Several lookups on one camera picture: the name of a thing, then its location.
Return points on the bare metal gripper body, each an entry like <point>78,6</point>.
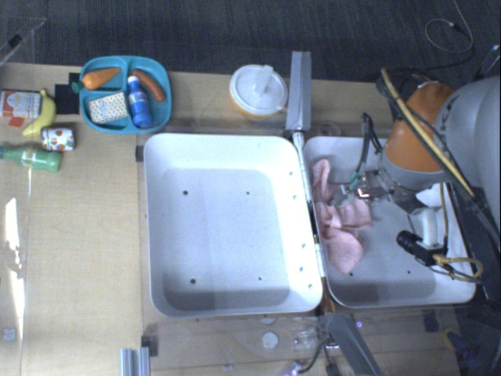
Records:
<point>370,186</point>

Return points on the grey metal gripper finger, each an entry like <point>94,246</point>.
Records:
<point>338,201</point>
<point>347,189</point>

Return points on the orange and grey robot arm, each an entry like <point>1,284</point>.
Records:
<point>467,131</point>

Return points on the pink cloth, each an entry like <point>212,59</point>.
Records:
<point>344,245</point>

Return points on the white plastic tray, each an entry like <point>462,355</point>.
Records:
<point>231,225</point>
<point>391,272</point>

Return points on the yellow cup with white lid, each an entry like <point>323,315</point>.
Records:
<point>258,88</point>

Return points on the clear plastic bottle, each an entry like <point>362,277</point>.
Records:
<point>307,339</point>

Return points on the blue divided plate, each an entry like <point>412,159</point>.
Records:
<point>156,120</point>

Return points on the brown sausage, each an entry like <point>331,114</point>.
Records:
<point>150,84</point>

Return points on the blue bottle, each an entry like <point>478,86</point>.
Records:
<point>139,106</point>

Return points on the yellow patterned packet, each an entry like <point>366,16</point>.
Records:
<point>108,108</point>

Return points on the orange carrot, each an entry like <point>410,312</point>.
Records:
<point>99,78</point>

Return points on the white can with orange print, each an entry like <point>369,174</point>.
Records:
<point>58,139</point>

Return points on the green bottle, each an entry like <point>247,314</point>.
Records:
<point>37,160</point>

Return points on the yellow banana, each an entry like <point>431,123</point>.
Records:
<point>44,118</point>

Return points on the white and red carton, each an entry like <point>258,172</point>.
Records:
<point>19,104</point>

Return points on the black cylinder on white bracket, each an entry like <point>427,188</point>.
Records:
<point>424,225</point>

